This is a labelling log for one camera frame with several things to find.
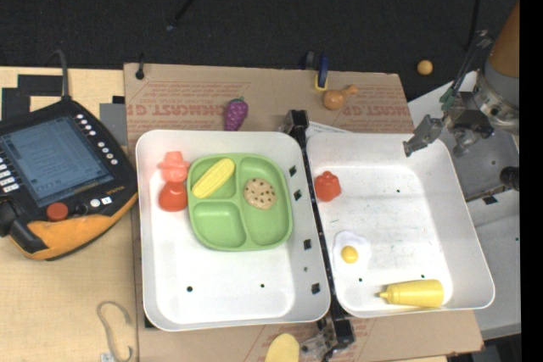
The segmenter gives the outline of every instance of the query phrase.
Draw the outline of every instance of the green plate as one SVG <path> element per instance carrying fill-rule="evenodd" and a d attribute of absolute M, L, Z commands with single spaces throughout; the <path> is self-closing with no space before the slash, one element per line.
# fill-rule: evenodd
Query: green plate
<path fill-rule="evenodd" d="M 196 198 L 192 188 L 220 159 L 232 159 L 234 174 L 211 196 Z M 244 198 L 247 180 L 263 178 L 277 200 L 269 209 L 257 209 Z M 187 177 L 188 213 L 196 237 L 208 248 L 228 251 L 274 248 L 292 232 L 292 209 L 287 183 L 279 167 L 258 154 L 213 154 L 191 163 Z"/>

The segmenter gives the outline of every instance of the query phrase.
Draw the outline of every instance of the red button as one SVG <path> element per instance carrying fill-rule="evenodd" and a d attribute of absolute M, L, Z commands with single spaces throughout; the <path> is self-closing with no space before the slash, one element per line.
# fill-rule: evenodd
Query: red button
<path fill-rule="evenodd" d="M 52 203 L 45 211 L 49 221 L 59 222 L 68 217 L 68 207 L 65 203 Z"/>

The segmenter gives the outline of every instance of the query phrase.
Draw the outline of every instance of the white tray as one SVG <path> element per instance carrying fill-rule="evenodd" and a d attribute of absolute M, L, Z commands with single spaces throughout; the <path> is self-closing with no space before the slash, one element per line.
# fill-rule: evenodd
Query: white tray
<path fill-rule="evenodd" d="M 257 153 L 283 171 L 291 193 L 293 231 L 282 245 L 225 252 L 205 247 L 188 209 L 158 206 L 164 185 L 157 164 L 168 151 L 193 162 L 218 153 Z M 279 132 L 150 131 L 136 145 L 143 263 L 143 307 L 159 329 L 315 321 L 330 292 L 298 143 Z M 291 168 L 296 171 L 291 175 Z"/>
<path fill-rule="evenodd" d="M 307 144 L 313 180 L 325 170 L 342 193 L 318 202 L 338 301 L 356 317 L 427 310 L 482 309 L 495 289 L 445 144 L 407 158 L 408 135 L 317 133 Z M 350 231 L 367 241 L 358 267 L 334 261 L 334 240 Z M 439 279 L 442 307 L 388 304 L 377 294 L 390 283 Z"/>

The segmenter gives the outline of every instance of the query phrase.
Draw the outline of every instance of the controller screen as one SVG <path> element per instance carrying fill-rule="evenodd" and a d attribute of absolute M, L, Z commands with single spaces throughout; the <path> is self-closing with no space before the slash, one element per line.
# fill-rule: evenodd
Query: controller screen
<path fill-rule="evenodd" d="M 69 116 L 2 135 L 0 146 L 38 207 L 114 179 Z"/>

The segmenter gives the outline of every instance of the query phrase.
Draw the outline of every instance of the egg yolk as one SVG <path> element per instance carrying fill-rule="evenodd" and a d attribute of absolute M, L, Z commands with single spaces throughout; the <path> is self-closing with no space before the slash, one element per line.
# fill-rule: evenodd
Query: egg yolk
<path fill-rule="evenodd" d="M 345 246 L 341 249 L 341 258 L 347 264 L 353 264 L 358 260 L 358 252 L 352 246 Z"/>

